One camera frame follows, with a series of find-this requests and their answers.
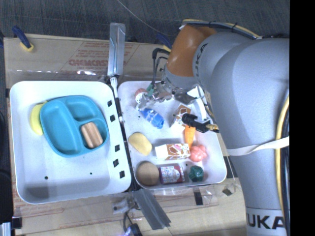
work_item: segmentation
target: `white strap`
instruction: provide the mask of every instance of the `white strap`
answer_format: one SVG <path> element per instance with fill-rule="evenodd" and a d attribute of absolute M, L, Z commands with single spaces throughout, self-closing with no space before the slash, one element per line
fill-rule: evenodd
<path fill-rule="evenodd" d="M 277 149 L 277 148 L 284 148 L 289 145 L 290 145 L 290 136 L 287 136 L 279 140 L 274 140 L 274 141 L 267 142 L 261 145 L 251 145 L 251 146 L 246 146 L 246 147 L 227 149 L 227 152 L 229 153 L 229 155 L 232 155 L 232 156 L 240 156 L 240 155 L 248 155 L 254 151 L 261 150 L 261 149 L 268 149 L 268 148 Z"/>

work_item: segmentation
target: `wooden block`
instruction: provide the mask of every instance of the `wooden block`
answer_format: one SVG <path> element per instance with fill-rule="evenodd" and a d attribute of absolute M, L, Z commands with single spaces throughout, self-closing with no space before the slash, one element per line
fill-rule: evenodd
<path fill-rule="evenodd" d="M 81 131 L 89 148 L 95 148 L 103 143 L 103 138 L 94 122 L 82 125 Z"/>

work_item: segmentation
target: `blue plate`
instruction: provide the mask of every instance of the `blue plate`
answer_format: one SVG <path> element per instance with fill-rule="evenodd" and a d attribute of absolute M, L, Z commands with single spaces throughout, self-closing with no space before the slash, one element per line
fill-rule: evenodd
<path fill-rule="evenodd" d="M 91 152 L 108 140 L 108 126 L 99 107 L 82 95 L 66 96 L 47 102 L 40 111 L 40 122 L 51 148 L 59 155 L 72 157 Z M 94 122 L 103 143 L 89 148 L 81 126 Z"/>

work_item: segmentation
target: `gray carpet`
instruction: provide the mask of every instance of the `gray carpet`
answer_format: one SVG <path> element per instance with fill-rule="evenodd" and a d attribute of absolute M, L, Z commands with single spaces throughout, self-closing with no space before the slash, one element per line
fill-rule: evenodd
<path fill-rule="evenodd" d="M 18 25 L 26 33 L 108 39 L 109 25 L 116 22 L 126 25 L 127 41 L 143 43 L 159 43 L 157 32 L 173 42 L 186 18 L 237 23 L 264 36 L 289 34 L 290 30 L 290 0 L 119 1 L 137 17 L 117 0 L 0 0 L 0 29 L 8 37 L 13 37 L 12 26 Z M 6 116 L 2 50 L 0 111 Z M 5 129 L 0 150 L 0 223 L 12 215 L 10 183 L 6 177 L 10 171 L 6 132 Z"/>

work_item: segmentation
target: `orange carrot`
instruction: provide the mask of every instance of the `orange carrot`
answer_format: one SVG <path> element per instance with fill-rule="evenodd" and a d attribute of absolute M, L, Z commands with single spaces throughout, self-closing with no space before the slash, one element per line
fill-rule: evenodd
<path fill-rule="evenodd" d="M 195 137 L 196 128 L 195 127 L 189 127 L 186 125 L 185 128 L 185 143 L 188 144 L 188 147 L 190 148 L 193 143 L 193 138 Z"/>

